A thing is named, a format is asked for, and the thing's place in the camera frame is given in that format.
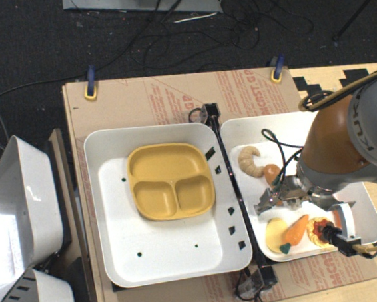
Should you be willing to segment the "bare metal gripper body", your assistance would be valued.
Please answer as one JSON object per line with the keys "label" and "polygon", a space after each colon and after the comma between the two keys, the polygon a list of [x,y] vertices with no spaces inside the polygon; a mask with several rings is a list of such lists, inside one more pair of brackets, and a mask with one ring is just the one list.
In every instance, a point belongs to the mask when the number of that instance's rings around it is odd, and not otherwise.
{"label": "bare metal gripper body", "polygon": [[314,185],[306,177],[301,178],[297,175],[287,175],[283,179],[277,177],[272,182],[272,192],[279,205],[283,200],[293,198],[301,198],[302,203],[310,202],[322,210],[331,210],[335,205],[334,192]]}

